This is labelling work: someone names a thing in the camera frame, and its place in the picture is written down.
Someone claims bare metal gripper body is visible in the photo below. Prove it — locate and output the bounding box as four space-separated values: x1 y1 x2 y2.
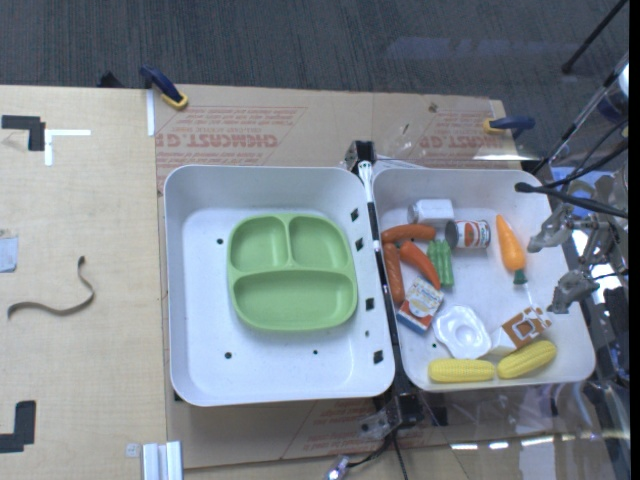
574 216 629 278

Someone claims orange carrot with green top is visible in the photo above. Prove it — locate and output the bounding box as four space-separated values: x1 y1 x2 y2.
495 213 530 286

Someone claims brown and white carton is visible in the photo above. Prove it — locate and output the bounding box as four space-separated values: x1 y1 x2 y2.
489 305 554 360

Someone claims white plastic tray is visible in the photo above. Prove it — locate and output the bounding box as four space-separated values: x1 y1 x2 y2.
371 167 598 394
163 164 397 408

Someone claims red and white can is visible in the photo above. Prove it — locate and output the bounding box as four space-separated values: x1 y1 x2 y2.
444 218 493 251

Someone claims yellow corn cob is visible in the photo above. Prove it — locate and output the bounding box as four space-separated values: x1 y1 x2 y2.
496 339 558 381
427 357 497 384

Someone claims green asparagus bundle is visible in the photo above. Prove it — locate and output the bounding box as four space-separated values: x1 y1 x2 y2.
425 238 456 288

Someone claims small white bottle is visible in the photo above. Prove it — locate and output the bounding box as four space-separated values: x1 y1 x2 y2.
406 197 456 230

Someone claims white fried egg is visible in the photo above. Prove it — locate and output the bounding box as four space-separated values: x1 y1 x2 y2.
432 305 493 361

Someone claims orange sausage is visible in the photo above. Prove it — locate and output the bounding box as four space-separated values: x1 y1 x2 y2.
381 241 407 306
398 240 443 291
380 223 438 245

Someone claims white orange and blue packet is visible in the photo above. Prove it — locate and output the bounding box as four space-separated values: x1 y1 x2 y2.
395 275 446 333

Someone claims thin black and white rod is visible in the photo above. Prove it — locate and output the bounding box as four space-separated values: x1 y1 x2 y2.
357 159 404 400

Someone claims brown cardboard board red print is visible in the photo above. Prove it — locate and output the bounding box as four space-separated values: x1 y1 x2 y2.
153 84 557 470

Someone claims green divided plate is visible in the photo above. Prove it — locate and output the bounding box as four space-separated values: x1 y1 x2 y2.
225 211 360 333

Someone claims brown curved strip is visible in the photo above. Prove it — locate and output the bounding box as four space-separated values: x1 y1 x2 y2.
6 255 96 321

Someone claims black block with thin wires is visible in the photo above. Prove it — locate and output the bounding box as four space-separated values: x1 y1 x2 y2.
343 139 377 170
360 391 449 439

